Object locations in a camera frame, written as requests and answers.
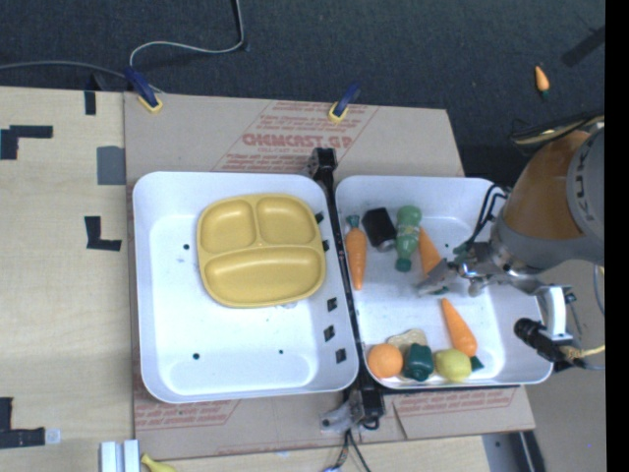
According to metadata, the green plastic bottle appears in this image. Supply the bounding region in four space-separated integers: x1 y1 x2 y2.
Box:
393 205 425 273

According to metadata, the orange toy orange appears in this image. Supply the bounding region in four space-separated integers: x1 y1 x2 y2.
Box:
366 342 405 381

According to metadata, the yellow toy lemon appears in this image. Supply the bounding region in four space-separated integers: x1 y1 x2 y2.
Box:
432 347 474 384

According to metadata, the green toy pepper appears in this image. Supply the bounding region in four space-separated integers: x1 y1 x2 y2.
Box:
402 342 435 383

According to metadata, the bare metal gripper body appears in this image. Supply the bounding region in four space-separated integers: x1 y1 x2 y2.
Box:
455 241 545 298

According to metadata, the yellow divided plate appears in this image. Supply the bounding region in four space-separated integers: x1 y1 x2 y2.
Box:
196 193 328 310

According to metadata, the white plastic tray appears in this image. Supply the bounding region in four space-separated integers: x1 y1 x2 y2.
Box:
333 174 555 390
131 170 361 405

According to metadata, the black block with wires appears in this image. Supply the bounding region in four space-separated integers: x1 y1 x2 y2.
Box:
343 384 387 430
305 147 340 182

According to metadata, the thin black rod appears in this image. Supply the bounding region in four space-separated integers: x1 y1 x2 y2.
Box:
321 177 375 397

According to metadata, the orange toy carrot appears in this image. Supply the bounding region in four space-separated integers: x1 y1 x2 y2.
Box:
534 64 551 100
417 227 444 278
439 297 486 373
343 213 369 292

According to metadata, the black can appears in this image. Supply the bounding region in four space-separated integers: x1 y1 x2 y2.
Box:
361 206 398 252

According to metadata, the brown cardboard board red print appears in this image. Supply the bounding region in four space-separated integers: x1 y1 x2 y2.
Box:
122 90 537 461

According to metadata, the yellow banana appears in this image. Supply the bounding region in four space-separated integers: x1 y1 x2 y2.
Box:
140 451 177 472

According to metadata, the black cylinder on white bracket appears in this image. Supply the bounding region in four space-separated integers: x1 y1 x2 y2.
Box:
513 285 587 372

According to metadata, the tan toy bread slice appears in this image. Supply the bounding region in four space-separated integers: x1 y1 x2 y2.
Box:
385 327 429 359

